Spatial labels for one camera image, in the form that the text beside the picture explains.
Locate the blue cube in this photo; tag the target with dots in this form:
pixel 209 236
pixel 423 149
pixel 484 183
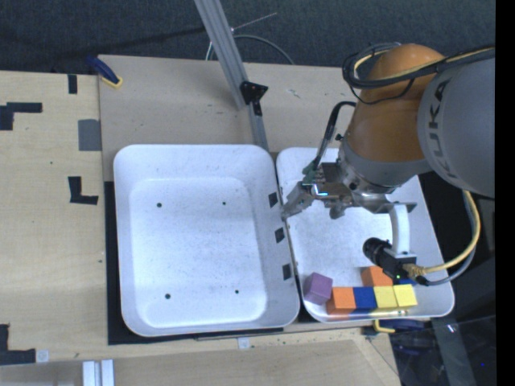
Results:
pixel 406 282
pixel 365 297

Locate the orange cube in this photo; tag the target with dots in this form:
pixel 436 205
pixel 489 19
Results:
pixel 374 276
pixel 342 299

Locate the yellow cube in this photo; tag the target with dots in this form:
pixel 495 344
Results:
pixel 405 295
pixel 385 296

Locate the white plastic tray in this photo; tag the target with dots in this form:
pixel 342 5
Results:
pixel 334 247
pixel 197 247

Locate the black cylinder on white bracket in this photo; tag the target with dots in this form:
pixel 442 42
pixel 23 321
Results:
pixel 382 255

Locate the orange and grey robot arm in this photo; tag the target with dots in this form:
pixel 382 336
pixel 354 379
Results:
pixel 394 131

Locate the purple cube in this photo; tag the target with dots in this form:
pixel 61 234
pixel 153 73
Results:
pixel 318 288

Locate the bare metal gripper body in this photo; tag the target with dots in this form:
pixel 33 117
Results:
pixel 342 191

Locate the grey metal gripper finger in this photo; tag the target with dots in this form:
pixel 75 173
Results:
pixel 337 212
pixel 297 200

